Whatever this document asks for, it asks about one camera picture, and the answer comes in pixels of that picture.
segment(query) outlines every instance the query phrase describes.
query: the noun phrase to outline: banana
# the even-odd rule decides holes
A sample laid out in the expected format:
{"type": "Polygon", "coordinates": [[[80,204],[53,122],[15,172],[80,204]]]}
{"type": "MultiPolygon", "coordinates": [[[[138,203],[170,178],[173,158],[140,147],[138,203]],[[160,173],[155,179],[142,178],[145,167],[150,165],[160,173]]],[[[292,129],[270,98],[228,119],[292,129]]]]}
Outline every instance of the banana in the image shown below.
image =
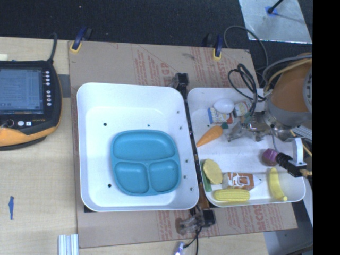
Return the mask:
{"type": "Polygon", "coordinates": [[[269,189],[272,195],[278,200],[287,201],[288,198],[287,196],[285,196],[284,192],[281,189],[280,181],[278,178],[278,172],[275,167],[270,169],[268,181],[269,181],[269,189]]]}

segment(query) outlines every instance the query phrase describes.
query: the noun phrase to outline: egg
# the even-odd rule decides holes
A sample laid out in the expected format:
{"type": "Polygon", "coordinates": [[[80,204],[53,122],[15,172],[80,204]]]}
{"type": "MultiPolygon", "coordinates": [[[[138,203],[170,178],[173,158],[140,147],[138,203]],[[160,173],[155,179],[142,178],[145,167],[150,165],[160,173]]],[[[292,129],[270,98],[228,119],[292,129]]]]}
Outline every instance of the egg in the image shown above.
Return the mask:
{"type": "Polygon", "coordinates": [[[214,103],[214,108],[220,113],[229,114],[234,110],[235,104],[229,98],[222,98],[214,103]]]}

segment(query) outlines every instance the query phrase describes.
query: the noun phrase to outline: white plastic tub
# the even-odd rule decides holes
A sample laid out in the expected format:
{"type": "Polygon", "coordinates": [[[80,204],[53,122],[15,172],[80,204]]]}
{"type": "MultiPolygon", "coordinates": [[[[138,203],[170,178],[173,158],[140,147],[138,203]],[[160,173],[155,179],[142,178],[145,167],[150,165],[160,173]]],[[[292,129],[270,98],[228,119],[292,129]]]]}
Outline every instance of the white plastic tub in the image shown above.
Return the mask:
{"type": "MultiPolygon", "coordinates": [[[[240,91],[252,97],[252,93],[248,89],[240,89],[240,91]]],[[[207,109],[222,98],[229,98],[235,103],[245,99],[244,96],[232,88],[194,88],[189,92],[188,106],[196,142],[209,128],[207,109]]],[[[264,110],[264,104],[258,103],[256,111],[260,112],[262,110],[264,110]]],[[[276,143],[281,152],[293,156],[293,146],[291,143],[283,143],[278,139],[276,139],[276,143]]],[[[285,203],[302,200],[305,195],[303,178],[294,178],[288,174],[287,170],[278,165],[276,168],[279,172],[280,185],[288,200],[284,202],[278,201],[271,196],[267,181],[268,172],[271,167],[264,165],[261,160],[262,153],[268,148],[274,148],[271,136],[265,136],[262,141],[256,142],[251,133],[247,133],[247,135],[230,142],[222,135],[220,138],[198,147],[198,157],[201,164],[205,159],[212,159],[220,166],[223,173],[252,173],[262,179],[261,184],[250,190],[251,197],[247,202],[221,202],[215,200],[213,198],[213,190],[221,189],[221,184],[211,185],[212,191],[206,192],[208,200],[218,207],[285,203]]]]}
{"type": "Polygon", "coordinates": [[[157,86],[86,83],[77,92],[81,197],[94,211],[177,210],[196,205],[199,190],[182,95],[157,86]],[[110,145],[118,133],[159,130],[176,143],[181,180],[172,192],[123,193],[113,177],[110,145]]]}

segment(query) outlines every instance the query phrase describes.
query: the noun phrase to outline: yellow round object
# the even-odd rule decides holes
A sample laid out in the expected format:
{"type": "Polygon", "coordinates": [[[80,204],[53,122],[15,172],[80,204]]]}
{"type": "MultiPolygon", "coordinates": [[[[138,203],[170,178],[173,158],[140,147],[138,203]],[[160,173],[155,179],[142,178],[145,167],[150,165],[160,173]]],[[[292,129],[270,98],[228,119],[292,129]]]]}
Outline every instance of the yellow round object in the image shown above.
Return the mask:
{"type": "Polygon", "coordinates": [[[223,181],[222,171],[212,159],[206,159],[203,163],[203,171],[211,184],[221,184],[223,181]]]}

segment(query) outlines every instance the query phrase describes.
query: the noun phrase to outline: blue mark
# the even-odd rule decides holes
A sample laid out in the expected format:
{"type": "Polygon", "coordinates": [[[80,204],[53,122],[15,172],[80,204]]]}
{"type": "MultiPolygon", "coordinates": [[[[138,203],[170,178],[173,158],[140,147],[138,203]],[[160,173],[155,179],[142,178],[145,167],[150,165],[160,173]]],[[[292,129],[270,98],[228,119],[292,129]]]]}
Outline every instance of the blue mark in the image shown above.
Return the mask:
{"type": "Polygon", "coordinates": [[[275,15],[278,15],[278,12],[277,12],[277,9],[276,9],[276,8],[273,10],[272,13],[269,14],[269,13],[268,13],[268,10],[269,10],[270,8],[271,8],[271,6],[266,6],[266,7],[265,7],[268,16],[274,17],[275,15]]]}
{"type": "Polygon", "coordinates": [[[10,208],[11,220],[13,220],[13,209],[14,209],[14,197],[13,196],[11,196],[8,206],[10,208]]]}

